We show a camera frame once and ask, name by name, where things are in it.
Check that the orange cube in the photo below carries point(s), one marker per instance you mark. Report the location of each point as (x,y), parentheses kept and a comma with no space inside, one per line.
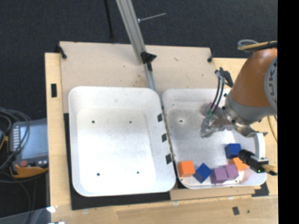
(240,164)
(186,168)

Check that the white plastic tray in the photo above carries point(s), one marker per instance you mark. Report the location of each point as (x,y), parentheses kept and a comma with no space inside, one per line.
(198,146)
(116,143)

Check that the black cylinder on white bracket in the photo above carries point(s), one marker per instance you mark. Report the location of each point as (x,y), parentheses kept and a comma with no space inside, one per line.
(251,159)

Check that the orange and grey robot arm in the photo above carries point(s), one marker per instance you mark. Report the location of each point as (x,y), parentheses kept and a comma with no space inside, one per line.
(251,83)

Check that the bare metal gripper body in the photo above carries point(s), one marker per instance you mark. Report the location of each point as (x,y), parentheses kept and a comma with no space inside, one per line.
(227,122)

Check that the blue cube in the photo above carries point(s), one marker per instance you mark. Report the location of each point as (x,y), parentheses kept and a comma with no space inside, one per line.
(232,150)
(202,172)

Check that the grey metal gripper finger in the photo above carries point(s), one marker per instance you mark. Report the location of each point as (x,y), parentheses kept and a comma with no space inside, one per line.
(213,130)
(204,129)

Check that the purple cube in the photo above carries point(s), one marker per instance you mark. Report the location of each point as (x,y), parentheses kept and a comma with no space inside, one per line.
(232,171)
(219,175)

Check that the pale wood board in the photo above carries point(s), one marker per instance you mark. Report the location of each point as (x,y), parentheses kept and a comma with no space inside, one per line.
(105,64)

